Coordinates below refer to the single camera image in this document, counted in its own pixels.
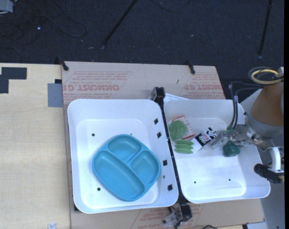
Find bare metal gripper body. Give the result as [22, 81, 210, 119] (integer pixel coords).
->
[228, 124, 264, 150]

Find cow print carton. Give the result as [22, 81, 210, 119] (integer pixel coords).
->
[190, 127, 217, 154]

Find dark green broccoli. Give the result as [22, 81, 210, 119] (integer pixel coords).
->
[222, 140, 241, 158]

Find red and white packet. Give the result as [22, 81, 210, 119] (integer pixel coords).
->
[172, 115, 196, 141]

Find white plastic tray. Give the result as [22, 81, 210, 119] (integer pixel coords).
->
[164, 99, 271, 205]
[67, 98, 179, 215]

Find green pea pods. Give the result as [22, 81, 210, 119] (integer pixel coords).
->
[174, 139, 195, 155]

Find green lettuce leaf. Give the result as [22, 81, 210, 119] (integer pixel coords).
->
[168, 120, 188, 142]

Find thin black rod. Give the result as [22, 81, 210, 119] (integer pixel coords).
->
[156, 95, 186, 205]

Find white paper sheet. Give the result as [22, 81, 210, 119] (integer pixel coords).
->
[164, 93, 191, 102]

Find blue divided plate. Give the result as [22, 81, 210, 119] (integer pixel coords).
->
[91, 134, 162, 202]

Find brown cardboard board red print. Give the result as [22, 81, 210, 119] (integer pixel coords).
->
[61, 61, 266, 229]

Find black cylinder on white bracket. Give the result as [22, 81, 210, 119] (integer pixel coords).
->
[254, 146, 285, 185]

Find black block with thin wires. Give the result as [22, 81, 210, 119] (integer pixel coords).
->
[152, 86, 165, 102]
[178, 203, 193, 222]

